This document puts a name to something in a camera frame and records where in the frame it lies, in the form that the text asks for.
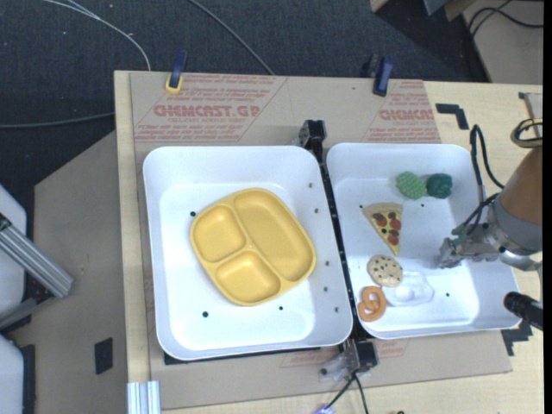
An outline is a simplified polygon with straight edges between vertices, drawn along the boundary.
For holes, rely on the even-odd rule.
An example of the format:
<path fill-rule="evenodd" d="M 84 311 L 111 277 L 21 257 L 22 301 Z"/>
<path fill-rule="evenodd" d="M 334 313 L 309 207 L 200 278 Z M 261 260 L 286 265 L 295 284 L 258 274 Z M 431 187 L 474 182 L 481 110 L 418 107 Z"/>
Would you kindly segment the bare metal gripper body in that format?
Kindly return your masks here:
<path fill-rule="evenodd" d="M 489 227 L 488 223 L 461 224 L 453 229 L 454 238 L 449 241 L 449 265 L 456 267 L 463 260 L 496 261 L 499 251 L 488 239 Z"/>

